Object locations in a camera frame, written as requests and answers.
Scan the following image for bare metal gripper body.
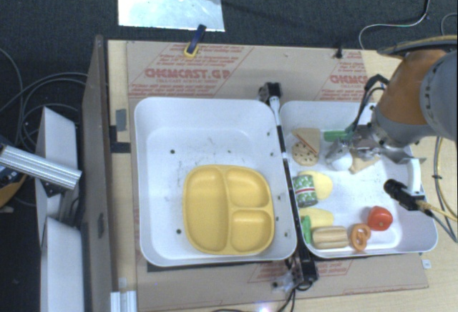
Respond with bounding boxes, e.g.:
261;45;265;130
345;122;386;157

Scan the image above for tan wedge slice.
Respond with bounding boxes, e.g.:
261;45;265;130
348;152;381;175

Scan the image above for white egg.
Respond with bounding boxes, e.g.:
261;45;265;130
330;154;354;172

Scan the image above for green toy stick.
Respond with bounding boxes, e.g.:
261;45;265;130
323;129;354;142

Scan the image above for tan triangular sandwich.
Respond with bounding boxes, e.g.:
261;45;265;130
291;127;321;155

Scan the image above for tan round biscuit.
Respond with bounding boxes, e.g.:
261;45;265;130
291;141;320;167

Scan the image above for yellow oval toy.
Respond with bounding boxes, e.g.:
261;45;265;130
297;170;334;202
298;207;336;231

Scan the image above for white plastic tray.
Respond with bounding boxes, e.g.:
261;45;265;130
278;99;439;260
134;96;298;268

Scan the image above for thin black and white rod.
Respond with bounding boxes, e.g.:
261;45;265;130
269;95;306;261

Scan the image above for green and white can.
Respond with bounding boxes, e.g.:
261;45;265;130
291;174;320;209

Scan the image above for red toy pepper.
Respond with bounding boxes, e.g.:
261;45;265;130
366;205;394;232

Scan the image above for orange pretzel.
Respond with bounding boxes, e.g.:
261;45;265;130
349;223;372;252

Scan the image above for small green toy piece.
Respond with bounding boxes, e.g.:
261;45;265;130
301;215;313;245

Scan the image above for tan hot dog bun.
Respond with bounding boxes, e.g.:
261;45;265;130
311;225;349;250

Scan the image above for yellow divided plate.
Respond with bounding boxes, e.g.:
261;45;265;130
182;164;276;257

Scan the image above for brown cardboard board red print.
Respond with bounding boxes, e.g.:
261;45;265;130
125;40;429;312

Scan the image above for black cylinder on white bracket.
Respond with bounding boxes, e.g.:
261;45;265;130
383;156;429;212

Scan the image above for black block with thin wires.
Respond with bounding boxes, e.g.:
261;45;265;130
298;255;320;285
258;82;284;102

